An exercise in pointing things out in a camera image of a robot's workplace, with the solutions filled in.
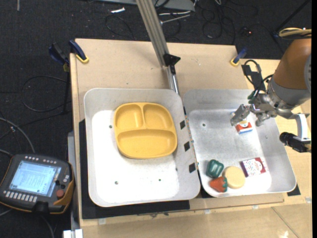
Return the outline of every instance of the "green pepper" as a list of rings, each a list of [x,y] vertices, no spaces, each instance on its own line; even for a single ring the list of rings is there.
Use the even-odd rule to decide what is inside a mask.
[[[221,174],[223,167],[223,163],[217,160],[211,160],[208,163],[206,175],[211,178],[217,178]]]

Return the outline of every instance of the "display screen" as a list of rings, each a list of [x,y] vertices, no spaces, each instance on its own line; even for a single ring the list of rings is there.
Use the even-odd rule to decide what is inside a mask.
[[[50,197],[54,179],[61,167],[21,161],[10,184],[10,189]]]

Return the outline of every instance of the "yellow plate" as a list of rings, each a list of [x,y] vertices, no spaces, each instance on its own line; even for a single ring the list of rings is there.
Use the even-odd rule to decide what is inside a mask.
[[[177,147],[177,134],[170,112],[148,102],[127,103],[114,113],[115,140],[119,151],[134,159],[163,157]]]

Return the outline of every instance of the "yellow round object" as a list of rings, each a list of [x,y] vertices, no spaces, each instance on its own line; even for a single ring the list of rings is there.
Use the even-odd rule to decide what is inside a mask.
[[[246,182],[242,169],[238,167],[227,167],[222,175],[227,178],[229,188],[241,188]]]

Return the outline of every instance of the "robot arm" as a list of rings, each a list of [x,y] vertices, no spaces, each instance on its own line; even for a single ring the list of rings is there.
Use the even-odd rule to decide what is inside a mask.
[[[231,125],[242,121],[250,112],[257,117],[256,126],[276,116],[295,119],[298,135],[284,132],[280,135],[280,140],[298,152],[311,152],[306,121],[309,114],[292,113],[295,107],[311,98],[311,53],[311,38],[294,40],[268,82],[266,93],[259,94],[257,91],[249,106],[241,105],[231,118]]]

